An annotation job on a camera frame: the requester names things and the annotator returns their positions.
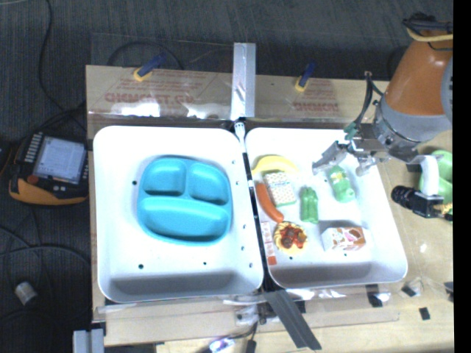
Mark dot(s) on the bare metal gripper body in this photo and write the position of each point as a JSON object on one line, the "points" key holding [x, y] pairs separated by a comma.
{"points": [[371, 142]]}

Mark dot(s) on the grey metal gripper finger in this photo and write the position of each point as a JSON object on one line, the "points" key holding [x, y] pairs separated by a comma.
{"points": [[327, 156], [366, 165]]}

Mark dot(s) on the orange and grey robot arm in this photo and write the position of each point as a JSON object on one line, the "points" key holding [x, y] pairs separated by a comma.
{"points": [[416, 83]]}

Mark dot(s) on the green bottle with yellow label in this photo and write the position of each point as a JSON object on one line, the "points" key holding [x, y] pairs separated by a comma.
{"points": [[341, 186]]}

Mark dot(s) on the green asparagus bundle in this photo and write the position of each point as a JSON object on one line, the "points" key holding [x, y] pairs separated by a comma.
{"points": [[309, 206]]}

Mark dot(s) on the yellow banana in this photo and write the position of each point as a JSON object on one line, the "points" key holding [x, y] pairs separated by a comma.
{"points": [[274, 160]]}

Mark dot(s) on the white carton with orange dots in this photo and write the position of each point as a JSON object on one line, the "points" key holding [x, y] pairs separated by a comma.
{"points": [[281, 189]]}

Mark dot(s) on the white plastic tray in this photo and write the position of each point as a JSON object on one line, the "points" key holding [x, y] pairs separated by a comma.
{"points": [[117, 215], [379, 234]]}

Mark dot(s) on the orange sausage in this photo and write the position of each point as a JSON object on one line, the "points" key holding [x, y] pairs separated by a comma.
{"points": [[268, 202]]}

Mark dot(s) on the brown and white carton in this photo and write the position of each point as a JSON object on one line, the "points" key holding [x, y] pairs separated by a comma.
{"points": [[344, 238]]}

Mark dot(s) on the green plastic toy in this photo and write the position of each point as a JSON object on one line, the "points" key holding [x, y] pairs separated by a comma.
{"points": [[446, 175]]}

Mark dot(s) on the thin black and white rod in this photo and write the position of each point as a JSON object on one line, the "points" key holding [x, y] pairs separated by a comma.
{"points": [[254, 197]]}

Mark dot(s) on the yellow spaghetti with meatballs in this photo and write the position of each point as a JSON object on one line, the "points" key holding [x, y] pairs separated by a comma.
{"points": [[290, 235]]}

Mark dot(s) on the white and orange packet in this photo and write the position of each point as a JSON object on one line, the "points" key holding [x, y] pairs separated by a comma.
{"points": [[268, 241]]}

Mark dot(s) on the brown cardboard board red print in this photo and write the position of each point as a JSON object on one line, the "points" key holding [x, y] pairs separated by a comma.
{"points": [[423, 263]]}

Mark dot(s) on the blue divided plate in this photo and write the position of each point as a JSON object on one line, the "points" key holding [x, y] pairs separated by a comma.
{"points": [[184, 215]]}

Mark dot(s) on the small grey metal can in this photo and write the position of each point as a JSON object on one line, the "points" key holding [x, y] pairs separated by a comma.
{"points": [[25, 292]]}

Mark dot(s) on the black cylinder on white bracket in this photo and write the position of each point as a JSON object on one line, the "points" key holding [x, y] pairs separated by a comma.
{"points": [[419, 200]]}

